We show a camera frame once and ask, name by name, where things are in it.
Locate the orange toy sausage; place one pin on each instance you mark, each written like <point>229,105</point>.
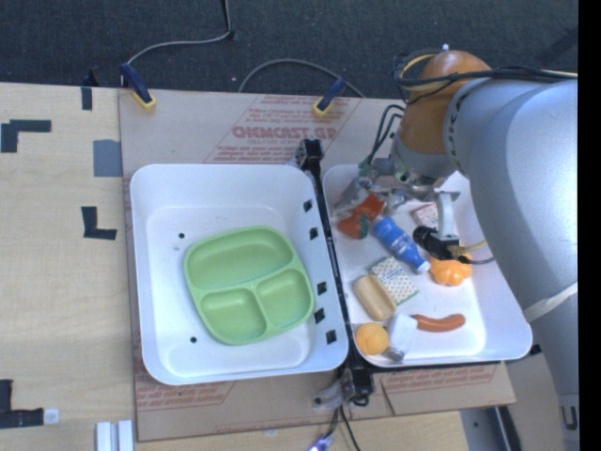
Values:
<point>439,322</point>

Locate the green divided plate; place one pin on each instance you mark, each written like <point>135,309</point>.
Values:
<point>244,261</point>

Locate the brown cardboard board red print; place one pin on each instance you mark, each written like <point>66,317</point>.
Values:
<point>188,125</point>

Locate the orange round toy fruit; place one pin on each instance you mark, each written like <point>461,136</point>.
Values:
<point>371,338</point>

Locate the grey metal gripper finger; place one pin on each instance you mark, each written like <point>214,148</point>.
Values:
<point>351,193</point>
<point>394,200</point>

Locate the green and white patterned carton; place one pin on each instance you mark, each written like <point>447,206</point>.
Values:
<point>396,280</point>

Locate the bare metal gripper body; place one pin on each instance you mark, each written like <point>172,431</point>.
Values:
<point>413,187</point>

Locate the red toy fruit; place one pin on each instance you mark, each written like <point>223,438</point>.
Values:
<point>351,227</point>

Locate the pink and white packet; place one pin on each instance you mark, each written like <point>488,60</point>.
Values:
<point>425,214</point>

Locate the blue plastic bottle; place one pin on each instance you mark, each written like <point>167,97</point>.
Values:
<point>396,242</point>

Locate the white plastic tray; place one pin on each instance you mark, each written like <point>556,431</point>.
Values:
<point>488,299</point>
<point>159,275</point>

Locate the orange toy pumpkin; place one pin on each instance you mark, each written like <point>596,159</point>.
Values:
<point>448,273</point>

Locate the black cylinder on white bracket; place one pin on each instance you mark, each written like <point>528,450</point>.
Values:
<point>439,242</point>

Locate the thin black and white rod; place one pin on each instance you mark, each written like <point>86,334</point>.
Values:
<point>334,256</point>

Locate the tan toy bread bun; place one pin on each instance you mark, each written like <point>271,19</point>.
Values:
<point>374,297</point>

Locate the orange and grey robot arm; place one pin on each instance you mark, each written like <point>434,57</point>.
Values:
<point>512,167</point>

